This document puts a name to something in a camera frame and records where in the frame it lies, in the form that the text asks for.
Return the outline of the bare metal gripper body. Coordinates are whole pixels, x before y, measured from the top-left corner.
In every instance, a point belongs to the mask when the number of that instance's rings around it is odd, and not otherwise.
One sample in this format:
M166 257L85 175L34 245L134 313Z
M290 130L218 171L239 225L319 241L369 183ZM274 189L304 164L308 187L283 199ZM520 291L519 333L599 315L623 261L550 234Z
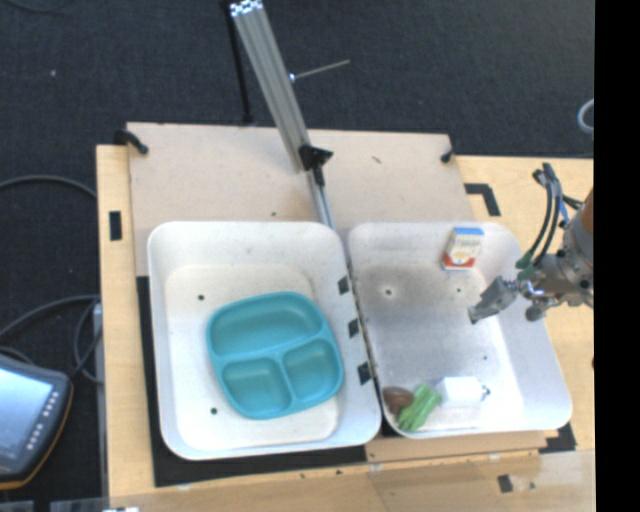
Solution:
M578 253L556 253L519 262L519 290L531 301L530 309L594 306L593 265Z

